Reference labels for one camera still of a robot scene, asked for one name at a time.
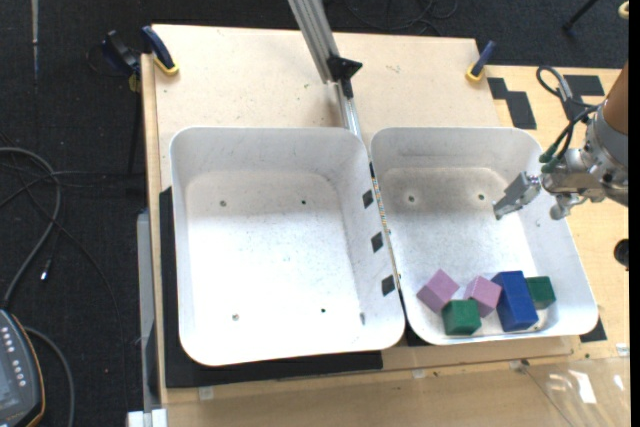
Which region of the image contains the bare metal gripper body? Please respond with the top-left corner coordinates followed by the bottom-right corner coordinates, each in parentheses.
top-left (539, 145), bottom-right (630, 209)

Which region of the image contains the white plastic tray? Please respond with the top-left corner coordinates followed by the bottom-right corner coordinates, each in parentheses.
top-left (369, 126), bottom-right (600, 347)
top-left (168, 125), bottom-right (407, 367)

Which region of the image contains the green cube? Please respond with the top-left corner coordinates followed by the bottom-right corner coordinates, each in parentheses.
top-left (524, 275), bottom-right (558, 311)
top-left (440, 298), bottom-right (483, 337)

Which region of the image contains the pink cube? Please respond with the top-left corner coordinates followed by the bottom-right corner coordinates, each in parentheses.
top-left (415, 268), bottom-right (461, 315)
top-left (462, 275), bottom-right (503, 319)

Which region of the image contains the blue block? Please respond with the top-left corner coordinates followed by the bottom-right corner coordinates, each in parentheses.
top-left (490, 270), bottom-right (541, 333)

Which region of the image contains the thin black and white rod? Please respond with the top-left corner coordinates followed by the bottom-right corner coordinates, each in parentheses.
top-left (340, 84), bottom-right (403, 299)

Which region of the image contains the pale wood board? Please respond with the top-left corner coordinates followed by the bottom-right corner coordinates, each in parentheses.
top-left (149, 23), bottom-right (576, 373)

